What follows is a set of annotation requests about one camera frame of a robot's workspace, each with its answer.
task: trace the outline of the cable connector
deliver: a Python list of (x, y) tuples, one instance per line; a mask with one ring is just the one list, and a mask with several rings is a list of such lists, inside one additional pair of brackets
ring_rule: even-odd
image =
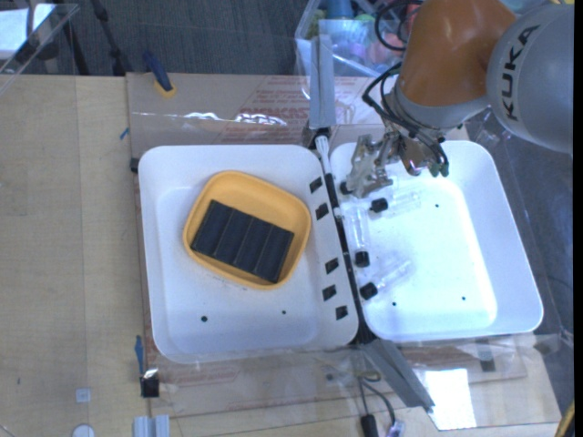
[(386, 433), (386, 437), (403, 437), (404, 435), (404, 422), (395, 421), (393, 425), (389, 428)]

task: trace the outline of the wooden surface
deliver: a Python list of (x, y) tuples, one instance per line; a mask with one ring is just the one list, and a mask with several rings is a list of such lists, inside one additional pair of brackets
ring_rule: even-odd
[[(133, 349), (144, 321), (127, 127), (122, 78), (20, 76), (0, 97), (0, 435), (68, 436), (81, 422), (97, 437), (131, 435), (148, 413)], [(524, 376), (470, 386), (482, 427), (439, 435), (554, 435), (560, 414), (531, 340), (519, 339)], [(382, 402), (370, 401), (386, 429)], [(173, 418), (170, 435), (359, 436), (360, 407)], [(397, 408), (405, 436), (438, 435), (423, 410)]]

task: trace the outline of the white plastic tray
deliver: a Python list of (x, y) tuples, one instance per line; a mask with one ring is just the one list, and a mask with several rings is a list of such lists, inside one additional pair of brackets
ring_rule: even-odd
[[(332, 152), (338, 183), (350, 172), (354, 146)], [(371, 213), (371, 266), (355, 268), (359, 282), (393, 252), (410, 260), (413, 272), (366, 302), (364, 317), (377, 336), (399, 342), (531, 331), (542, 320), (542, 303), (494, 160), (468, 141), (445, 142), (444, 150), (449, 177), (411, 177), (393, 164), (395, 184), (368, 198), (419, 197), (409, 210)], [(339, 196), (343, 212), (363, 205)]]
[[(291, 192), (312, 213), (306, 250), (291, 279), (254, 290), (194, 261), (182, 229), (207, 180), (239, 170)], [(358, 320), (319, 160), (298, 146), (169, 146), (149, 150), (138, 166), (144, 250), (154, 341), (172, 361), (250, 357), (281, 349), (328, 349), (350, 342)], [(338, 267), (326, 273), (325, 263)], [(335, 292), (324, 300), (323, 290)]]

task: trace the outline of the black rectangular object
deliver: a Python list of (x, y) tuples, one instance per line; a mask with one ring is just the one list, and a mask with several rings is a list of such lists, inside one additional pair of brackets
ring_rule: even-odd
[(190, 248), (207, 256), (213, 254), (232, 211), (229, 206), (212, 200)]
[(292, 239), (291, 231), (213, 199), (190, 247), (277, 283)]
[(271, 225), (270, 234), (265, 241), (263, 252), (253, 273), (262, 279), (273, 283), (277, 282), (292, 239), (293, 233), (287, 229)]

